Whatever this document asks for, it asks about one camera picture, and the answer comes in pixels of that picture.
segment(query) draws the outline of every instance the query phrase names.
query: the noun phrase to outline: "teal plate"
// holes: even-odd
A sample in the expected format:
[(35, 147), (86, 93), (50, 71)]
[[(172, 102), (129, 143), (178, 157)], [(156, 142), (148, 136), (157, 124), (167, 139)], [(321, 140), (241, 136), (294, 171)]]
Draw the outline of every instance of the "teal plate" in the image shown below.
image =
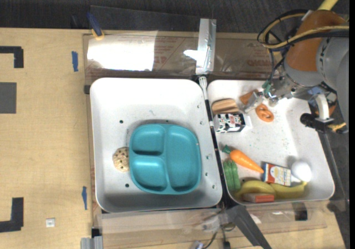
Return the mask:
[(178, 125), (142, 125), (130, 139), (129, 168), (134, 184), (143, 191), (165, 195), (192, 192), (201, 180), (197, 137)]

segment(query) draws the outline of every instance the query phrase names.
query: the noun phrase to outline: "wooden surface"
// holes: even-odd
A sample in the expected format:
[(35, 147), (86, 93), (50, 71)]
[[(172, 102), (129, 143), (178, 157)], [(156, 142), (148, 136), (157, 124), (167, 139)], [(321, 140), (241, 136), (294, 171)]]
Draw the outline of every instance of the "wooden surface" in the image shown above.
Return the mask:
[[(0, 221), (24, 197), (21, 231), (0, 233), (0, 248), (80, 248), (92, 225), (83, 34), (88, 31), (0, 28), (0, 45), (24, 49), (24, 68), (0, 54), (0, 82), (17, 82), (17, 113), (0, 114)], [(79, 55), (78, 72), (72, 51)], [(87, 187), (88, 210), (82, 188)], [(327, 227), (266, 235), (273, 248), (344, 248), (334, 214)], [(55, 227), (46, 227), (47, 218)], [(244, 237), (232, 247), (248, 247)], [(146, 248), (189, 248), (191, 243)], [(215, 241), (210, 248), (221, 248)]]

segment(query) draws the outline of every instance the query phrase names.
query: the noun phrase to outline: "white square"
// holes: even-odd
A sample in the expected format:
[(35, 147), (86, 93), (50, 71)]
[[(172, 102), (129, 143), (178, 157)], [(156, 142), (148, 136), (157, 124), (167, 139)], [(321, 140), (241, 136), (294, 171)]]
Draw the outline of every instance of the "white square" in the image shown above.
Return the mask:
[(47, 218), (45, 220), (46, 227), (54, 227), (55, 226), (55, 218)]

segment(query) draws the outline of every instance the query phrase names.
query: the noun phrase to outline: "blue tape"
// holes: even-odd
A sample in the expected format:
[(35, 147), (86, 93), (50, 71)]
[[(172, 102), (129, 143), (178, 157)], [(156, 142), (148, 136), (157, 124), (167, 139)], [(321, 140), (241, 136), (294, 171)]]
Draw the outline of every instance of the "blue tape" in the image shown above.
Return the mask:
[(85, 186), (83, 186), (82, 197), (83, 197), (83, 201), (84, 201), (85, 210), (87, 210), (88, 209), (88, 194), (87, 194), (87, 188)]
[(72, 63), (73, 63), (74, 71), (75, 72), (79, 71), (78, 70), (78, 64), (79, 64), (78, 53), (75, 51), (72, 51)]

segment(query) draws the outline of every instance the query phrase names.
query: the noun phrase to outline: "gray metal leg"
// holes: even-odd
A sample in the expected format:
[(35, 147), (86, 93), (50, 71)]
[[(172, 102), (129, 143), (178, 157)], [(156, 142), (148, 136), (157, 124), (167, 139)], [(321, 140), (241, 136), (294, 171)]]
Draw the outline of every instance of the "gray metal leg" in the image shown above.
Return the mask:
[(227, 209), (226, 215), (228, 216), (229, 222), (233, 222), (253, 246), (271, 249), (271, 246), (266, 241), (245, 206), (237, 205)]

